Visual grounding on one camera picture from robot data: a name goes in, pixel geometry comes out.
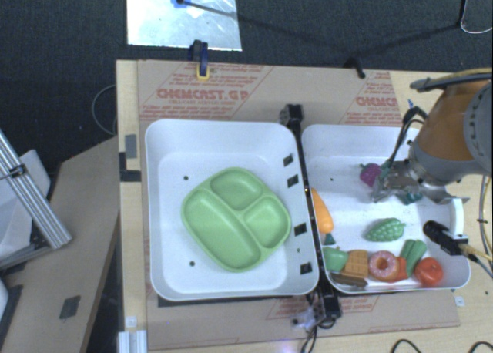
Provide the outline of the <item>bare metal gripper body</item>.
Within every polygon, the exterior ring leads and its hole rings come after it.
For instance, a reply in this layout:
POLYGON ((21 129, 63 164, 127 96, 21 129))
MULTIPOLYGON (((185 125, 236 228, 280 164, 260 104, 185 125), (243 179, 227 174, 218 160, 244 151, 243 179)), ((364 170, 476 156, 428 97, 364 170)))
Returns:
POLYGON ((396 197, 404 205, 411 205, 418 201, 428 198, 438 205, 447 205, 452 200, 460 200, 463 204, 469 201, 469 197, 457 197, 446 190, 443 185, 436 185, 432 180, 430 183, 425 181, 429 174, 420 176, 411 168, 411 161, 397 161, 390 163, 387 160, 381 166, 381 174, 376 178, 376 183, 387 188, 387 198, 396 197))

